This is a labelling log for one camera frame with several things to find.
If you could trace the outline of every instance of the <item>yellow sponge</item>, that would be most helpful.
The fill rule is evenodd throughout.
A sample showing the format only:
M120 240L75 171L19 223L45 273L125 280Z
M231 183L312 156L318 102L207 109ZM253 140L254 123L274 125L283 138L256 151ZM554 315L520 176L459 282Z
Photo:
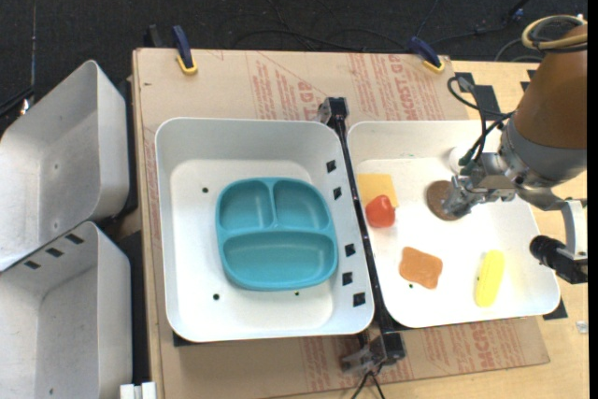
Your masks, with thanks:
M389 197L393 207L399 206L390 175L385 173L358 173L357 188L364 207L381 194Z
M505 255L498 249L486 253L476 286L476 304L488 307L494 303L505 272Z

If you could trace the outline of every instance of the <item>wooden table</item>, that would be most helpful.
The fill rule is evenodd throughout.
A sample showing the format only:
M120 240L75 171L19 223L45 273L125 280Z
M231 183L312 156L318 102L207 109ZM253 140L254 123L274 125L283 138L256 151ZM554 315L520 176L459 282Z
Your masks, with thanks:
M221 51L210 51L209 54L218 57L219 61L226 62L226 56ZM184 92L184 90L173 89L173 97L168 98L162 93L162 97L157 95L155 98L148 96L148 88L151 87L153 78L159 81L164 75L169 75L167 72L172 72L173 66L169 64L164 67L164 71L144 70L144 58L147 59L147 49L137 50L134 52L134 72L133 72L133 92L134 92L134 111L135 111L135 142L138 161L138 179L139 179L139 202L141 214L141 229L143 234L144 246L144 265L145 265L145 282L146 282L146 302L148 315L148 335L149 335L149 364L152 380L158 386L158 394L162 399L178 399L164 394L164 382L166 380L176 381L183 380L183 375L192 374L192 371L177 372L180 374L176 378L166 378L164 371L166 369L172 371L179 367L184 369L184 364L180 366L164 364L164 348L166 348L167 341L172 338L168 336L168 325L164 324L164 312L160 311L159 301L157 301L156 294L164 288L160 281L163 277L156 274L154 265L156 259L155 245L151 244L151 237L148 231L151 228L150 211L153 207L150 198L150 189L152 185L148 185L147 178L147 155L149 153L147 143L144 144L144 134L147 137L151 134L147 129L146 111L141 107L141 102L152 103L152 108L163 108L166 117L179 116L180 112L187 111L181 105L189 99L176 96L177 92ZM268 52L268 55L276 58L276 54ZM450 62L449 67L454 72L468 72L471 73L477 85L490 85L496 95L496 99L502 111L510 111L517 106L523 89L521 83L529 80L528 71L536 69L537 64L504 64L504 63L476 63L476 62ZM349 73L354 74L354 68L349 68ZM333 92L333 94L342 94L343 92ZM231 99L227 99L226 95L217 98L202 98L195 99L196 102L211 102L213 108L226 108ZM242 103L245 101L250 104L248 98L235 99L236 108L234 109L235 117L250 118L248 113L252 113L245 108ZM477 113L468 109L466 114L458 113L452 114L452 119L467 118L477 119ZM560 186L555 190L561 197L586 197L587 196L587 176L583 174L574 180ZM538 224L538 228L543 235L548 235L556 238L565 238L564 226L562 224L562 217L560 213L542 212L534 208L534 215ZM484 399L503 399L504 397L538 397L538 398L554 398L562 399L563 397L586 398L590 396L590 374L589 374L589 335L583 331L583 324L587 325L589 320L588 314L588 285L570 285L564 281L560 281L562 289L562 299L566 307L568 317L562 319L552 319L549 321L543 318L537 318L539 328L548 350L550 358L549 363L516 367L512 369L496 370L484 373L475 373L467 375L450 376L445 378L421 379L411 380L405 382L397 382L393 384L383 385L383 391L387 398L473 398L480 397ZM237 374L234 368L231 368L229 373L231 381L245 380L251 381L251 378L242 378L242 374ZM353 390L346 389L344 391L328 391L301 395L288 395L292 399L313 398L313 399L346 399L351 397ZM365 388L360 397L375 398L378 397L376 388Z

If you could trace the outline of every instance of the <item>white tray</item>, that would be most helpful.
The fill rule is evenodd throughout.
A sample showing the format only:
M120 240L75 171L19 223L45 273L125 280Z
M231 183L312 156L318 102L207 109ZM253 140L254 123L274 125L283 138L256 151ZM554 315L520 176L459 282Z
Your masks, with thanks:
M60 82L0 141L0 271L129 192L125 104L98 64Z
M2 273L0 397L118 397L133 369L130 281L91 222Z
M207 342L349 335L367 328L374 304L334 131L314 121L172 119L156 134L156 155L166 313L179 336ZM329 162L335 162L330 173ZM255 177L297 178L322 193L338 239L338 268L328 280L297 292L258 292L227 279L216 235L217 198L233 181ZM350 245L355 252L348 256ZM351 282L344 285L348 273Z
M371 121L354 125L348 141L356 174L392 176L399 207L391 228L369 228L384 303L394 319L418 328L547 314L560 302L554 272L529 251L539 235L531 207L516 198L475 206L457 221L437 218L426 205L433 181L450 180L449 154L465 152L479 136L479 121ZM492 132L485 151L497 151ZM429 290L399 274L404 247L439 257L438 286ZM490 307L478 307L475 285L489 249L505 254L505 275Z

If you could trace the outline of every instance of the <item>plastic container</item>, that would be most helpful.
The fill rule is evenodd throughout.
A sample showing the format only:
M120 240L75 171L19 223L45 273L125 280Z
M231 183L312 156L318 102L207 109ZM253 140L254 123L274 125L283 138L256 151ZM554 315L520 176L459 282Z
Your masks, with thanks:
M292 178L250 178L226 187L216 205L222 266L256 291L309 288L336 270L335 226L312 185Z
M332 129L314 121L182 118L163 123L155 141L166 315L177 335L208 342L350 335L369 326L374 304L367 264ZM326 202L338 266L320 284L265 292L227 277L217 238L218 198L236 181L264 177L306 182ZM251 195L272 198L266 186ZM283 213L278 220L289 217ZM223 222L239 227L243 221Z
M88 61L0 141L0 271L84 221L118 214L129 192L124 99Z
M91 222L0 276L0 397L114 399L132 378L130 266Z
M529 250L539 232L528 203L516 197L476 205L457 221L440 220L427 206L427 187L453 175L451 153L469 149L479 134L479 121L366 121L349 130L355 173L392 176L396 221L391 228L368 227L368 233L384 304L404 326L536 316L553 311L560 302L554 271L538 264ZM492 131L485 151L497 151L499 140L500 131ZM436 288L400 276L405 247L443 262ZM479 268L494 249L505 256L505 272L495 301L480 307Z

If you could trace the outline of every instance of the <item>blue clamp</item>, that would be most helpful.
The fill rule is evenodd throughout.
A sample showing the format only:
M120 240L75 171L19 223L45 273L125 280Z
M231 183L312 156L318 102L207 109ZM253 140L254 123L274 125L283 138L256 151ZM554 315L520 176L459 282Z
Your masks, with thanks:
M428 67L433 72L438 74L444 70L445 65L440 60L434 49L416 36L412 36L407 42L407 49L410 52L416 53L420 57L423 57L424 66Z
M178 50L177 61L180 69L185 75L193 75L197 72L197 64L191 55L189 40L180 25L175 25L172 28L172 37Z

